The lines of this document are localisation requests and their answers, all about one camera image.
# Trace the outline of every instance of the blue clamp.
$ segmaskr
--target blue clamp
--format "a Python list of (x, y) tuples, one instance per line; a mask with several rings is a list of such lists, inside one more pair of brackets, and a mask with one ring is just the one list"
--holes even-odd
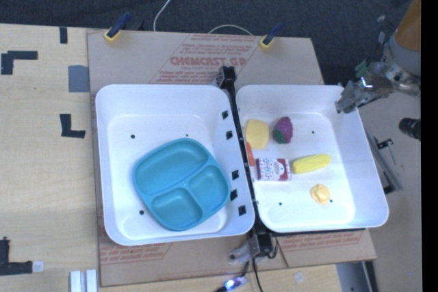
[(125, 12), (112, 26), (110, 29), (108, 29), (104, 34), (103, 37), (108, 42), (113, 42), (115, 39), (120, 35), (120, 30), (123, 29), (126, 24), (131, 20), (131, 13)]
[(259, 42), (259, 46), (263, 49), (269, 48), (272, 44), (272, 40), (283, 29), (283, 27), (284, 26), (282, 23), (277, 23), (275, 27), (271, 29), (271, 31), (268, 34), (262, 37), (262, 39)]

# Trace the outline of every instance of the white tray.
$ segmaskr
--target white tray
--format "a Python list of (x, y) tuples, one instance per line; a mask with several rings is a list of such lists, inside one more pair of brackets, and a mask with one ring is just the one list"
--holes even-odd
[[(210, 85), (108, 85), (96, 96), (96, 118), (104, 224), (113, 241), (144, 245), (241, 235), (252, 228), (254, 208), (231, 106), (222, 90)], [(202, 224), (173, 231), (148, 212), (132, 172), (146, 153), (181, 137), (206, 147), (237, 197)]]
[[(251, 167), (260, 219), (274, 232), (367, 228), (387, 220), (386, 198), (359, 112), (336, 112), (341, 91), (336, 85), (246, 85), (237, 92), (243, 131), (251, 118), (270, 126), (270, 141), (264, 149), (253, 150), (254, 159), (286, 158), (292, 163), (318, 153), (332, 157), (327, 167), (292, 174), (290, 181), (258, 181)], [(294, 127), (290, 144), (272, 139), (272, 129), (283, 116)], [(310, 196), (318, 183), (331, 191), (327, 205)]]

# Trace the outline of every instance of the cardboard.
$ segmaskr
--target cardboard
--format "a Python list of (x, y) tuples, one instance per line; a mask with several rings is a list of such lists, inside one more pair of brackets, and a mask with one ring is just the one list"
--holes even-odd
[[(246, 235), (177, 243), (124, 247), (105, 232), (94, 100), (109, 84), (192, 83), (215, 80), (219, 67), (235, 66), (236, 89), (247, 84), (323, 84), (308, 38), (275, 38), (269, 49), (261, 37), (123, 31), (112, 43), (104, 30), (88, 31), (92, 136), (99, 225), (101, 286), (240, 274), (243, 265), (229, 262), (229, 252)], [(274, 259), (257, 262), (272, 270), (375, 258), (368, 230), (299, 234), (275, 239)]]

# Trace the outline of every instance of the yellow cookie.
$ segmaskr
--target yellow cookie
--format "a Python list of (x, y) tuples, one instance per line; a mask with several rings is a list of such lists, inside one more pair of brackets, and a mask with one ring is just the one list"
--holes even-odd
[(317, 184), (310, 189), (310, 196), (319, 204), (327, 204), (330, 200), (330, 190), (325, 185)]
[(245, 139), (251, 148), (260, 150), (269, 140), (269, 126), (263, 120), (249, 120), (246, 124)]

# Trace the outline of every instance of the blue plate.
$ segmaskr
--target blue plate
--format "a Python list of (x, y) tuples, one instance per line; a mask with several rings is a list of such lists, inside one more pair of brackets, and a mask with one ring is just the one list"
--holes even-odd
[(183, 138), (145, 155), (133, 170), (133, 184), (155, 219), (171, 230), (188, 230), (218, 212), (231, 186), (213, 155)]

